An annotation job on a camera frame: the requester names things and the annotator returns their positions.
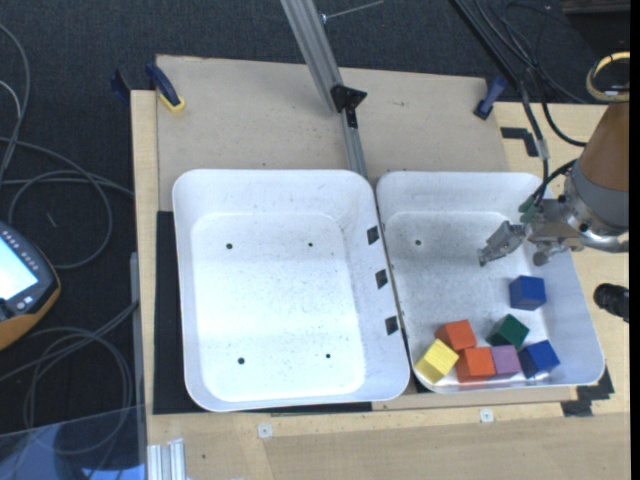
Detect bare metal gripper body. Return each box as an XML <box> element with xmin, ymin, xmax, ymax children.
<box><xmin>522</xmin><ymin>181</ymin><xmax>624</xmax><ymax>253</ymax></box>

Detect blue cube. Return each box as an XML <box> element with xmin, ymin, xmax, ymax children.
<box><xmin>517</xmin><ymin>339</ymin><xmax>562</xmax><ymax>380</ymax></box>
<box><xmin>508</xmin><ymin>274</ymin><xmax>548</xmax><ymax>312</ymax></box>

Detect white plastic tray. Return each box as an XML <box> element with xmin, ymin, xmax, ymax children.
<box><xmin>171</xmin><ymin>167</ymin><xmax>413</xmax><ymax>414</ymax></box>
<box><xmin>374</xmin><ymin>169</ymin><xmax>607</xmax><ymax>396</ymax></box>

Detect green cube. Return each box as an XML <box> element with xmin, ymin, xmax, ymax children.
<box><xmin>485</xmin><ymin>313</ymin><xmax>531</xmax><ymax>351</ymax></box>

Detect orange cube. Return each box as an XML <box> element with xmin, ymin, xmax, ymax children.
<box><xmin>454</xmin><ymin>346</ymin><xmax>498</xmax><ymax>385</ymax></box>
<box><xmin>433</xmin><ymin>318</ymin><xmax>478</xmax><ymax>354</ymax></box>

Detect purple cube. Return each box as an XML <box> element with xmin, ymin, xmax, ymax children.
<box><xmin>490</xmin><ymin>344</ymin><xmax>524</xmax><ymax>377</ymax></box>

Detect yellow cube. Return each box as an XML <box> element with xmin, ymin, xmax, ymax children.
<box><xmin>413</xmin><ymin>337</ymin><xmax>461</xmax><ymax>385</ymax></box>

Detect brown cardboard board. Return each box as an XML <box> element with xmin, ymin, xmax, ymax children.
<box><xmin>154</xmin><ymin>53</ymin><xmax>576</xmax><ymax>413</ymax></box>

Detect black cylinder on white bracket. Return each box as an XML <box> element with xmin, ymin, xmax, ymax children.
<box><xmin>579</xmin><ymin>228</ymin><xmax>631</xmax><ymax>325</ymax></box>

